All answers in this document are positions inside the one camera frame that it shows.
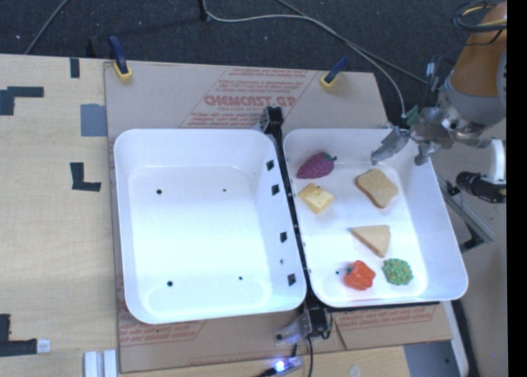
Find brown cardboard board red print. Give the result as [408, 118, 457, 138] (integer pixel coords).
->
[102, 60, 455, 375]

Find yellow cheese wedge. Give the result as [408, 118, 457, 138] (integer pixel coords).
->
[297, 183, 335, 216]

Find thin black rod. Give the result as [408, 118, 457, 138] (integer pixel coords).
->
[273, 131, 315, 309]

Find black block with thin wires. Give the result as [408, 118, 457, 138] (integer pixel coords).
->
[260, 105, 286, 135]
[307, 305, 331, 338]

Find tan triangular sandwich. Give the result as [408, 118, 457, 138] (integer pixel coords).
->
[350, 224, 392, 258]

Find orange bell pepper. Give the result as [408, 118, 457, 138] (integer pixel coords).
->
[343, 259, 377, 291]

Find white plastic tray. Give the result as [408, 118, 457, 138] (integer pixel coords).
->
[113, 128, 308, 325]
[282, 127, 469, 309]

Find black cylinder on white bracket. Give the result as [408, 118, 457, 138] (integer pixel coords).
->
[455, 137, 507, 204]

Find brown bread slice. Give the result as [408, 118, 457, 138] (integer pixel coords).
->
[355, 167, 400, 210]

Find purple grapes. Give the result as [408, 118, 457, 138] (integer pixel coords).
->
[296, 151, 338, 180]

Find green peas heap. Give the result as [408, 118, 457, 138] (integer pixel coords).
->
[381, 258, 415, 287]

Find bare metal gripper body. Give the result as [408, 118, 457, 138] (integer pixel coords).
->
[409, 105, 487, 151]

